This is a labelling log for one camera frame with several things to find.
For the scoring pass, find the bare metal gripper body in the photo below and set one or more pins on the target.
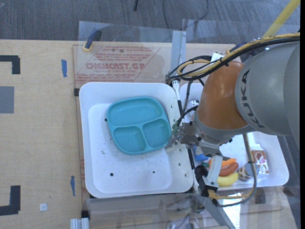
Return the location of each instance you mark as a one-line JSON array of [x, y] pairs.
[[189, 133]]

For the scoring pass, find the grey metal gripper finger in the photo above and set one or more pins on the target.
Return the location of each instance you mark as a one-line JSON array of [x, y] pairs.
[[170, 145]]

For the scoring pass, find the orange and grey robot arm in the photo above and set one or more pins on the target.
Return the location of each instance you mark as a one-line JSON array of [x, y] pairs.
[[262, 92]]

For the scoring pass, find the blue toy figure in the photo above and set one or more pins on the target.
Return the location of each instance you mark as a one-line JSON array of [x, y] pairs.
[[199, 156]]

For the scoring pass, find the blue divided plate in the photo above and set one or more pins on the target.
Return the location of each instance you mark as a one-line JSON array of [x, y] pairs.
[[135, 123]]

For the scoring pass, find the orange carrot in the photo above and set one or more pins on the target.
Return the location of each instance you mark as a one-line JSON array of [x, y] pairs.
[[227, 162]]

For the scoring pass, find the white plastic tray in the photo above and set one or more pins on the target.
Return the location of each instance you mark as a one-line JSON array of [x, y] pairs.
[[274, 161], [128, 170]]

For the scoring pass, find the red-brown sausage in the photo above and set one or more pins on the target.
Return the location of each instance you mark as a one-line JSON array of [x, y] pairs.
[[229, 169]]

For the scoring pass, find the yellow banana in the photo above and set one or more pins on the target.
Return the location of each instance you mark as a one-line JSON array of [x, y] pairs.
[[228, 180]]

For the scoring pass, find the brown and white biscuit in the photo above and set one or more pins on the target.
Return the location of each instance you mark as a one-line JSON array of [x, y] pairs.
[[242, 173]]

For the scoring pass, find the small grey can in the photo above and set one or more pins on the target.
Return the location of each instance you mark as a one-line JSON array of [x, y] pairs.
[[252, 169]]

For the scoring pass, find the white and orange carton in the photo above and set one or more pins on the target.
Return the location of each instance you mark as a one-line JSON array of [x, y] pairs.
[[261, 160]]

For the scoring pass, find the brown cardboard board red print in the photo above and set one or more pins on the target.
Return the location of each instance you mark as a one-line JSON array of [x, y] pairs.
[[114, 63]]

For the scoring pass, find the black cylinder on white bracket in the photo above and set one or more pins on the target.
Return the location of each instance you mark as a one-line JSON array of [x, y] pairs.
[[214, 170]]

